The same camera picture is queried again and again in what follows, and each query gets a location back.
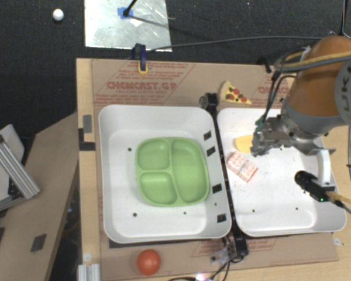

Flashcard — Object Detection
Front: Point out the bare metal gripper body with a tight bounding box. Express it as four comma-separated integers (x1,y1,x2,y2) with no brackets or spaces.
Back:
249,116,301,158

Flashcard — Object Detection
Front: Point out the yellow wedge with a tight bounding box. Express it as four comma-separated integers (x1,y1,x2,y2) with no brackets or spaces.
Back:
233,134,257,155

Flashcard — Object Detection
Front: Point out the pink and white packet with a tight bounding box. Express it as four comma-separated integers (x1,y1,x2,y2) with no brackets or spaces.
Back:
225,151,259,184

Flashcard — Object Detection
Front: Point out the toy pizza slice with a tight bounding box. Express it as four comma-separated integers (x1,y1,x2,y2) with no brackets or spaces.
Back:
219,80,253,106

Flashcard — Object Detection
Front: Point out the white plastic tray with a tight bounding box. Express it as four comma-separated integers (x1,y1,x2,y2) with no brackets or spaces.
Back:
98,104,233,244
216,107,348,238

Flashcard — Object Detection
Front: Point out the green divided plate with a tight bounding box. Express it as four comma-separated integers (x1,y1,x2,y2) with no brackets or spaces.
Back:
135,136,210,208

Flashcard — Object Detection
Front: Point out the brown cardboard board red print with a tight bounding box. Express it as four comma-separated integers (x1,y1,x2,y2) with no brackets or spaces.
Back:
90,58,340,281

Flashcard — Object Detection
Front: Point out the orange ball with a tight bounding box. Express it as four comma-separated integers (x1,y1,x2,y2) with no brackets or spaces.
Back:
136,249,162,276

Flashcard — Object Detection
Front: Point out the black cylinder on white bracket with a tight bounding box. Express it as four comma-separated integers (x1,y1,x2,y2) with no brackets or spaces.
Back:
294,148,339,203

